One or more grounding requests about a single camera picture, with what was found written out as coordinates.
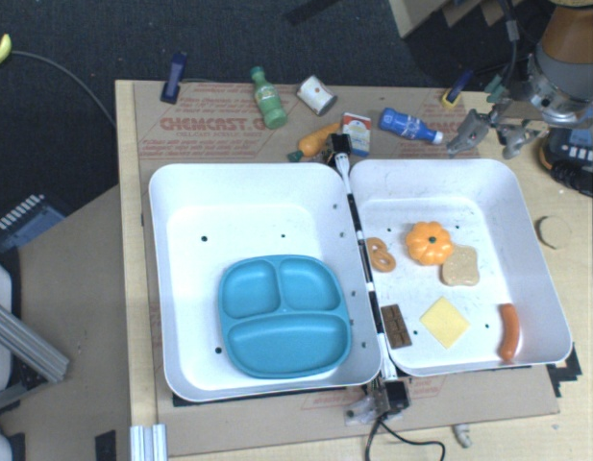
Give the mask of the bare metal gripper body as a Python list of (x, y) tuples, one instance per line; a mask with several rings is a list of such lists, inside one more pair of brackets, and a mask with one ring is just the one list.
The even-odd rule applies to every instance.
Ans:
[(563, 62), (529, 62), (505, 85), (489, 83), (491, 120), (541, 121), (552, 127), (585, 128), (593, 101), (593, 66)]

